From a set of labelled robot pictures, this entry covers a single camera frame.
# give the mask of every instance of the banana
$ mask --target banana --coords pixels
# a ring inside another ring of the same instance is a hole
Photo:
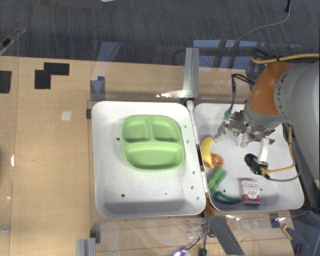
[[[210,169],[214,167],[211,160],[210,148],[214,142],[213,137],[206,137],[200,145],[202,160],[210,166]]]

